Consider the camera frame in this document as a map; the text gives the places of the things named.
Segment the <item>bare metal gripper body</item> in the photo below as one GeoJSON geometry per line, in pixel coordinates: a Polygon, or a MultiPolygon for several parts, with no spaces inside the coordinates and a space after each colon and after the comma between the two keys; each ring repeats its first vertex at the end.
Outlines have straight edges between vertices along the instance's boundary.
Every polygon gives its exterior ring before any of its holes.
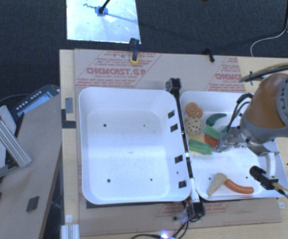
{"type": "Polygon", "coordinates": [[[232,148],[244,148],[249,147],[252,139],[252,135],[248,130],[241,126],[231,127],[227,131],[229,136],[229,143],[232,148]]]}

